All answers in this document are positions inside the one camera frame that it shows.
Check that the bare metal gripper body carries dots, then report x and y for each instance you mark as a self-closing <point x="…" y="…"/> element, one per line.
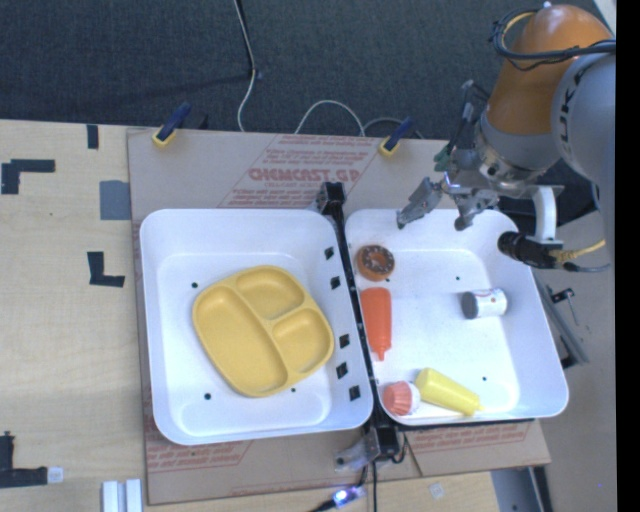
<point x="492" y="172"/>

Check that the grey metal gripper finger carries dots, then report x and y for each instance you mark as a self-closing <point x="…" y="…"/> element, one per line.
<point x="417" y="200"/>
<point x="472" y="206"/>

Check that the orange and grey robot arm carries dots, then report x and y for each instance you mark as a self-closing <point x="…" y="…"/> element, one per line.
<point x="530" y="80"/>

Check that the brown doughnut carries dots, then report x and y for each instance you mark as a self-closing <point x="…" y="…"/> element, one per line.
<point x="375" y="262"/>

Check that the white can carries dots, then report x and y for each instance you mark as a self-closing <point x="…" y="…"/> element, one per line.
<point x="487" y="303"/>

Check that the orange bottle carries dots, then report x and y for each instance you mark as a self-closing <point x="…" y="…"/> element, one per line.
<point x="376" y="315"/>

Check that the white plastic tray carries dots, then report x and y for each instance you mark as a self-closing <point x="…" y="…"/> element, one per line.
<point x="175" y="350"/>
<point x="440" y="340"/>

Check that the yellow bottle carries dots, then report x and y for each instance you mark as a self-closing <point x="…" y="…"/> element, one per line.
<point x="445" y="391"/>

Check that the orange and white cupcake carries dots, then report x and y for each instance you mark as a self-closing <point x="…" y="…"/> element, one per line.
<point x="397" y="398"/>

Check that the brown cardboard board, red print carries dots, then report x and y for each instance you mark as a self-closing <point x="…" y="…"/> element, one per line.
<point x="200" y="170"/>

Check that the yellow divided plate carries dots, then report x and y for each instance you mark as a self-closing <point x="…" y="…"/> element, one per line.
<point x="240" y="330"/>

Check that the black cylinder on white bracket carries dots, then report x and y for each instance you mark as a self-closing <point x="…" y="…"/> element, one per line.
<point x="525" y="248"/>

